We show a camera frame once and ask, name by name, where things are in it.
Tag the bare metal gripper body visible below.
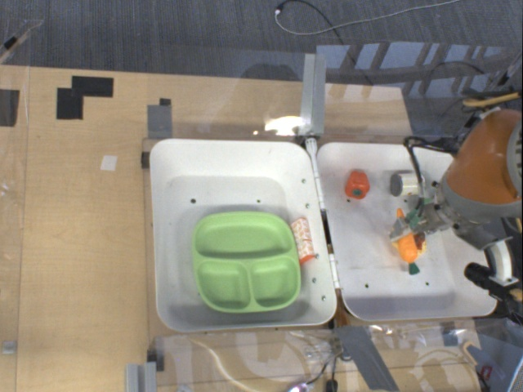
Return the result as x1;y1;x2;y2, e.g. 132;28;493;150
415;203;458;238

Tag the orange carrot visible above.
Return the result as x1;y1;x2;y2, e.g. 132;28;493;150
396;234;422;277

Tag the white plastic tray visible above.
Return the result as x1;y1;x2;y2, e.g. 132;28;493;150
148;137;338;334
315;141;500;323

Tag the grey can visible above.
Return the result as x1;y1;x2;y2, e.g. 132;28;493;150
388;170;422;198

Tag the orange toy pepper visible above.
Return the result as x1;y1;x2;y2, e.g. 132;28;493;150
344;169;372;201

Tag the orange and white packet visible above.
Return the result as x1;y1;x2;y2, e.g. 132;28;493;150
289;216;320;266

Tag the thin black and white rod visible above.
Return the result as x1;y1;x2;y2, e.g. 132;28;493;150
305;136;341;290

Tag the green divided plate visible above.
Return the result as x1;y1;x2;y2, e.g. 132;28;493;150
191;211;302;314

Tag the black cylinder on white bracket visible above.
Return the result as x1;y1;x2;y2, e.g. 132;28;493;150
463;237;518;301

